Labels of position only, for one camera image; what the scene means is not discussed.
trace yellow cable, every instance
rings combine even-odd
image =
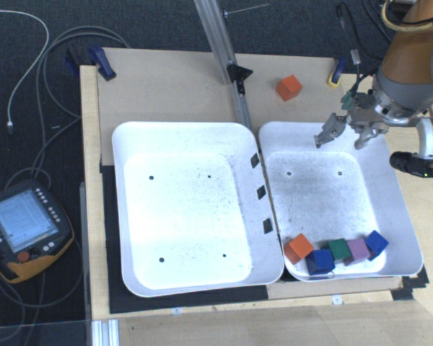
[[[424,25],[419,25],[419,26],[400,26],[390,22],[390,20],[387,17],[387,5],[391,4],[393,1],[395,0],[385,1],[385,3],[383,3],[382,6],[382,21],[385,24],[385,26],[387,26],[391,30],[398,31],[398,32],[417,32],[417,31],[422,31],[433,27],[433,22],[428,22],[425,23]]]

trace red emergency stop button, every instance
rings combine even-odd
[[[17,261],[18,262],[28,262],[30,259],[30,254],[27,251],[21,251],[18,255],[17,255]]]

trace green cube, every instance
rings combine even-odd
[[[343,262],[351,257],[351,251],[345,239],[329,241],[323,248],[332,251],[333,260],[335,262]]]

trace dark floor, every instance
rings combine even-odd
[[[236,53],[290,56],[349,56],[349,45],[357,39],[347,20],[348,40],[336,18],[336,5],[345,2],[353,14],[365,51],[361,52],[362,71],[378,65],[388,47],[367,16],[362,0],[219,0],[223,9],[233,12],[261,4],[260,9],[229,15],[229,34]],[[370,0],[368,9],[379,0]],[[109,28],[134,48],[209,51],[204,30],[192,0],[0,0],[0,9],[34,14],[48,26],[51,40],[67,29],[80,25]],[[14,134],[6,129],[6,106],[23,73],[35,60],[45,42],[43,28],[34,20],[16,14],[0,13],[0,190],[19,170],[32,166],[42,146],[40,118],[36,102],[35,70],[22,82],[13,106]],[[79,80],[65,67],[68,48],[79,56],[78,63],[91,61],[87,49],[92,44],[120,46],[109,39],[71,40],[55,49],[48,58],[49,86],[68,110],[79,114]],[[351,60],[346,68],[352,72]],[[42,90],[42,111],[47,139],[69,124],[73,117],[62,112]],[[78,122],[58,137],[45,153],[45,171],[52,177],[51,191],[58,197],[80,239],[79,186],[84,180],[81,125]],[[21,174],[16,181],[28,177]],[[39,177],[46,183],[45,177]],[[76,245],[48,269],[43,303],[63,296],[75,284],[82,269]],[[38,302],[41,277],[16,289],[28,303]],[[0,325],[18,324],[20,307],[0,292]],[[28,309],[25,322],[32,323],[34,311]],[[84,318],[83,287],[57,306],[42,309],[38,322],[73,321]]]

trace empty white tray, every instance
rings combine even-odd
[[[388,241],[373,261],[310,276],[305,260],[288,271],[299,280],[413,275],[423,260],[384,137],[356,150],[346,128],[316,148],[322,123],[272,122],[259,132],[266,174],[283,245],[303,233],[321,248],[333,239],[356,239],[377,230]]]
[[[284,269],[258,147],[236,123],[113,133],[123,281],[152,297],[272,283]]]

